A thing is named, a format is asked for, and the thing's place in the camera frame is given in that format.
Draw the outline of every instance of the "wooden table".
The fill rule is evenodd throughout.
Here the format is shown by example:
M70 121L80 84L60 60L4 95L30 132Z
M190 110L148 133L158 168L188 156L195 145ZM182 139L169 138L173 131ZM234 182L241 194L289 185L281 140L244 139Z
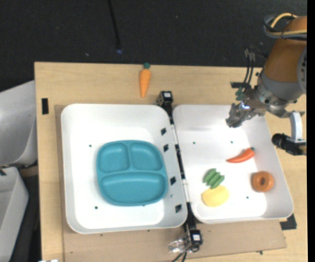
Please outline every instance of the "wooden table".
M152 80L147 97L142 99L139 95L138 85L141 65L37 62L34 67L42 259L59 259L65 262L84 261L80 257L88 258L86 255L93 253L98 245L93 243L94 237L91 240L90 236L81 237L87 240L87 247L82 247L80 250L76 249L76 245L69 244L70 241L76 242L77 234L69 230L66 223L63 222L61 178L58 169L60 156L57 148L56 106L72 103L154 104L162 90L173 92L174 105L230 105L235 102L235 90L231 89L230 82L242 81L246 72L245 68L151 65ZM306 96L302 96L298 103L288 109L306 110ZM271 134L286 133L290 135L288 119L279 119L269 113L265 117ZM306 138L306 115L302 117L302 120L303 138ZM280 229L278 231L280 223L278 220L273 220L264 223L248 223L247 227L236 224L219 225L215 229L217 232L217 236L215 236L211 235L212 226L201 224L200 229L203 230L205 239L214 240L218 245L212 245L208 241L201 246L198 253L189 255L188 259L197 262L307 260L306 157L294 157L280 149L277 150L277 154L294 201L297 229L286 231ZM159 243L166 240L163 234L174 231L163 232L163 230L151 230L149 233L144 231L124 233L119 236L119 240L117 240L117 234L104 235L102 240L106 247L102 249L103 256L100 261L115 261L122 255L125 255L125 261L139 261L136 256L137 252L142 254L138 256L142 257L141 261L173 260L175 254L168 256L158 247ZM268 240L268 238L269 243L261 246L260 242ZM105 251L114 247L110 244L111 240L118 241L120 245L116 252L111 252L112 257L108 257ZM137 240L137 243L132 243L131 240ZM151 247L154 246L156 246L155 252L151 251ZM262 254L264 257L256 252L262 250L264 250ZM211 253L216 253L217 256L210 257Z

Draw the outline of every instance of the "toy donut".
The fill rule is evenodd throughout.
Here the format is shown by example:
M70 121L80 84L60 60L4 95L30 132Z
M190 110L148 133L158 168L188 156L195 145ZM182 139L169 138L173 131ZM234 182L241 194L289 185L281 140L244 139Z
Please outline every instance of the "toy donut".
M274 187L275 179L269 172L260 171L253 175L252 186L258 192L267 192Z

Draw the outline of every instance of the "toy carrot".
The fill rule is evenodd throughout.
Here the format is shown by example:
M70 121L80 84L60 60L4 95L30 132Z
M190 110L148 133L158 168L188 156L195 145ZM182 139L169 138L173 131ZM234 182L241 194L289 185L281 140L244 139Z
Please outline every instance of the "toy carrot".
M151 80L151 72L149 70L150 64L144 63L144 69L140 72L139 75L139 85L140 85L140 95L142 98L145 97L147 88Z
M254 156L254 148L249 147L243 153L233 158L227 159L227 162L240 163L249 160Z

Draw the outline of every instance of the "blue plate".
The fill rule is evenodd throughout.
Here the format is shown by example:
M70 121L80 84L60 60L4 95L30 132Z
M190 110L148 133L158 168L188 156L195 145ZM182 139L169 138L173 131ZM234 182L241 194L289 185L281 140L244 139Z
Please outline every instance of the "blue plate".
M102 196L119 206L141 206L161 200L168 190L163 157L149 142L109 142L97 155Z

